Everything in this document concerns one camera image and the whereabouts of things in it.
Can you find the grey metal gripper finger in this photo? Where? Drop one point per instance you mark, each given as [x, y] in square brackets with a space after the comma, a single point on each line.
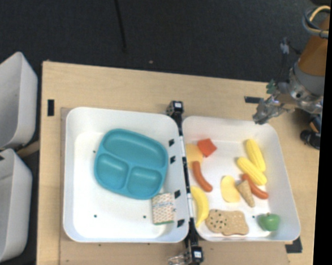
[259, 114]
[275, 109]

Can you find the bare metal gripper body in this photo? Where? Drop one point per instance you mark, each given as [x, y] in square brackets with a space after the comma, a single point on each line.
[297, 95]

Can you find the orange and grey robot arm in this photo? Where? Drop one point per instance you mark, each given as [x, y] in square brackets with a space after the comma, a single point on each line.
[313, 54]

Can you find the yellow toy corn cob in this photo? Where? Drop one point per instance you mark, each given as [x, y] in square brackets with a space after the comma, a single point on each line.
[255, 153]
[251, 170]

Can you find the white plastic tray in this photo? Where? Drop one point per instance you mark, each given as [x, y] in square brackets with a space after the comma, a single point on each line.
[226, 164]
[114, 219]

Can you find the orange toy wedge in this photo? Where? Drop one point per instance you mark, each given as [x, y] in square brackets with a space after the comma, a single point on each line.
[207, 146]

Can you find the orange toy sausage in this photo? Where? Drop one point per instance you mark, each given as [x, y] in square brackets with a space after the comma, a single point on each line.
[259, 191]
[202, 177]

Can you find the yellow orange fruit slice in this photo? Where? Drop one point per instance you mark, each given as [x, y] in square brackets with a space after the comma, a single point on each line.
[192, 155]

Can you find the tan ice cream cone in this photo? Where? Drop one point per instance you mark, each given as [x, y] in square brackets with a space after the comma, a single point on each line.
[246, 192]

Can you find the thin black and white rod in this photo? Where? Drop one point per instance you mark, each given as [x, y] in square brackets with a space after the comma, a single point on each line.
[184, 164]

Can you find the yellow banana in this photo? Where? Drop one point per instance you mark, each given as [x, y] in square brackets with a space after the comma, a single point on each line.
[202, 205]

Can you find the green toy apple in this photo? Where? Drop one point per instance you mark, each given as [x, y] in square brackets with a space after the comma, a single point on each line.
[268, 222]

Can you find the tan toy bread slice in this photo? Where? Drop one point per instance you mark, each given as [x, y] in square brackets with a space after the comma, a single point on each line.
[237, 223]

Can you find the brown chocolate chip biscuit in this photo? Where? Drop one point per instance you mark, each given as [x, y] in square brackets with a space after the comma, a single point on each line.
[216, 221]

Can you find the blue divided plate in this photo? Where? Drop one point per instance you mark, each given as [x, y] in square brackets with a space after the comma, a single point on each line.
[131, 146]

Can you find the white patterned carton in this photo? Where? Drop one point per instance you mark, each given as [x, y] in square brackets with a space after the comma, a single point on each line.
[163, 209]

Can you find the black cylinder on white bracket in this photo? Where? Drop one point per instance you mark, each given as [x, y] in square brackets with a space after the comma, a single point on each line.
[311, 137]

